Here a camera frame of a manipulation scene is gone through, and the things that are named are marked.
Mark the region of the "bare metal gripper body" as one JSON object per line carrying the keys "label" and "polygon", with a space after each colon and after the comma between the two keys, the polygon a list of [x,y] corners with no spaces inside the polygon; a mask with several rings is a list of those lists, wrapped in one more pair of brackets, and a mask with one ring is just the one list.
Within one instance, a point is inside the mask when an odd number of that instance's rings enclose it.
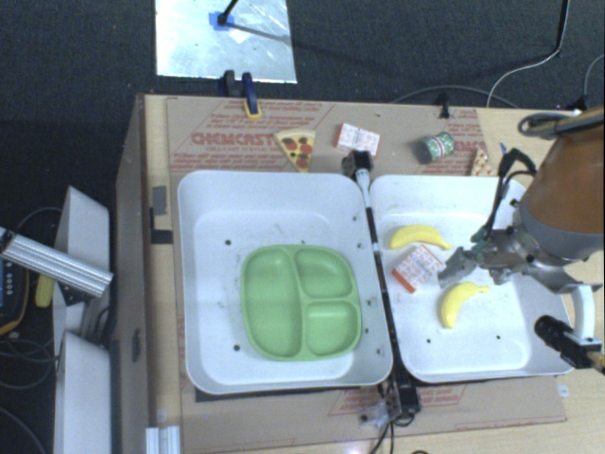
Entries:
{"label": "bare metal gripper body", "polygon": [[528,276],[556,294],[571,293],[583,285],[565,267],[571,259],[560,258],[541,247],[522,231],[492,231],[475,245],[478,266],[489,268],[510,266],[518,270],[512,277]]}

